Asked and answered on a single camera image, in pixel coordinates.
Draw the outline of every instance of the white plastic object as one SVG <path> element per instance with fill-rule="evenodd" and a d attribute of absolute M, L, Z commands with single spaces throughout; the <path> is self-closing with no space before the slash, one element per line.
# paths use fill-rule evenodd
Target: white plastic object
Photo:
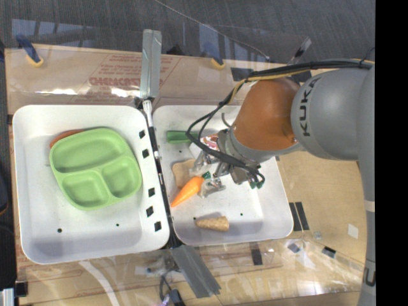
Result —
<path fill-rule="evenodd" d="M 193 155 L 189 143 L 167 143 L 166 132 L 186 130 L 196 119 L 214 108 L 215 106 L 172 105 L 162 106 L 153 113 L 169 202 L 179 191 L 171 166 L 176 162 L 191 159 Z M 232 123 L 239 108 L 235 106 L 224 108 L 234 108 L 233 112 L 226 112 L 226 120 Z M 208 123 L 208 129 L 206 128 L 204 135 L 218 133 L 226 128 L 221 119 L 222 110 Z M 202 123 L 198 124 L 192 131 L 199 130 L 201 125 Z M 216 164 L 212 165 L 212 173 L 216 166 Z M 236 185 L 231 176 L 227 175 L 221 177 L 222 184 L 226 186 L 225 190 L 210 194 L 207 198 L 195 195 L 171 208 L 178 238 L 186 245 L 200 246 L 255 242 L 288 236 L 293 229 L 293 218 L 275 158 L 262 163 L 259 170 L 266 178 L 261 189 L 251 189 L 247 182 Z M 230 224 L 227 232 L 201 229 L 194 223 L 195 219 L 222 215 L 228 218 Z"/>
<path fill-rule="evenodd" d="M 64 131 L 94 127 L 114 129 L 127 140 L 143 183 L 126 200 L 84 211 L 69 204 L 59 189 L 50 167 L 49 143 Z M 13 135 L 21 244 L 33 262 L 131 254 L 166 244 L 170 229 L 147 123 L 140 111 L 130 106 L 29 105 L 15 113 Z"/>

